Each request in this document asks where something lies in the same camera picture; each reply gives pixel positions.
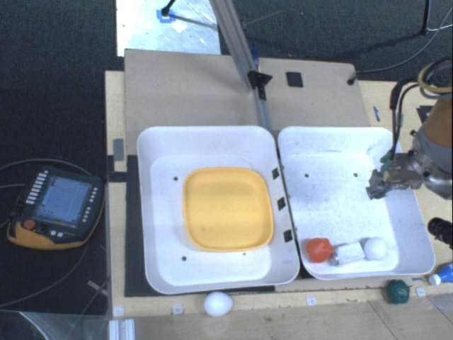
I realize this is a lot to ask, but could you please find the yellow plate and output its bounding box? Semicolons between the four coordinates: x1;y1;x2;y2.
182;166;275;253

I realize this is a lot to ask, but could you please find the blue bottle with white cap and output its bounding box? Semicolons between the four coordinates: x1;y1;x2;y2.
428;263;453;286

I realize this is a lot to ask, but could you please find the white plastic tray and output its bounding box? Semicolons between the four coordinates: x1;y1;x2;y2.
277;125;437;281
136;125;302;295

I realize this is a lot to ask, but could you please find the red toy fruit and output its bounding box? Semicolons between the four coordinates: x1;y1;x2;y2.
305;237;335;263

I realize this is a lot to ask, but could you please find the brown cardboard board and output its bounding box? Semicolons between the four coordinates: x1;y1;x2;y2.
123;48;371;294

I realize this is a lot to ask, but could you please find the white egg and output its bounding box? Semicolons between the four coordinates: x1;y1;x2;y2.
203;291;234;317

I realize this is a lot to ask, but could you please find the dark green toy broccoli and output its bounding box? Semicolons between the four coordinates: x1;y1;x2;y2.
386;278;411;305

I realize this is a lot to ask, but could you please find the white ball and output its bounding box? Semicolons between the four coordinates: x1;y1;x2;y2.
363;237;388;261

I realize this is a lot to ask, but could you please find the small white bottle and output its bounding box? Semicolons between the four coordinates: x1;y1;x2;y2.
330;242;366;267

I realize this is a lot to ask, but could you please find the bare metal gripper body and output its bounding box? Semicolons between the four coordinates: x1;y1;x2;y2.
383;153;453;200

